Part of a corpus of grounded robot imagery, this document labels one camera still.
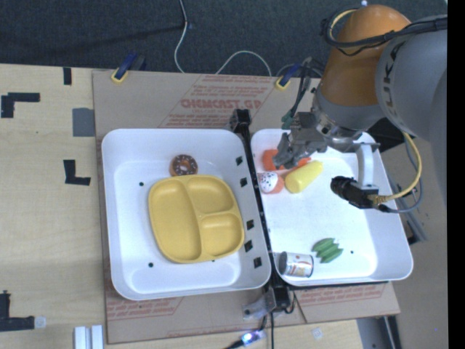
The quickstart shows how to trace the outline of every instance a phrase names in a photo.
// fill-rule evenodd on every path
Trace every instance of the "can label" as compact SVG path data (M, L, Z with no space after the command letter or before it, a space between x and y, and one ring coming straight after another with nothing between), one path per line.
M282 252L278 260L278 270L285 276L309 278L313 273L311 254Z

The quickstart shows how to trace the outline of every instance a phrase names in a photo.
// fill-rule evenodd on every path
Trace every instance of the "blue clamp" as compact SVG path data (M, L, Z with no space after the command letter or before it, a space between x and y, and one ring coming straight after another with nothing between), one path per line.
M137 58L137 53L129 53L126 58L124 59L123 63L121 66L119 66L112 74L111 74L111 80L113 82L120 84L126 79L128 76L128 70L131 68L133 62Z
M275 87L279 90L285 90L289 85L291 77L301 68L300 63L295 63L284 75L280 76L276 80Z

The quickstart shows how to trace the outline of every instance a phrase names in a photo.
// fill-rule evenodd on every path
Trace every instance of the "cardboard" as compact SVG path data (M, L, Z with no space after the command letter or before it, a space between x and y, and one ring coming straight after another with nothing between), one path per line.
M135 302L125 300L110 280L105 220L101 143L118 128L229 128L236 108L250 110L251 133L280 128L281 117L295 101L298 79L286 91L275 88L275 78L130 71L121 84L112 71L93 71L97 170L100 190L102 246L105 261L105 304L109 343L192 336L257 328L261 320L246 320L243 305L262 290ZM309 110L311 94L299 109ZM391 283L331 286L296 292L298 308L281 314L276 326L309 324L399 313Z

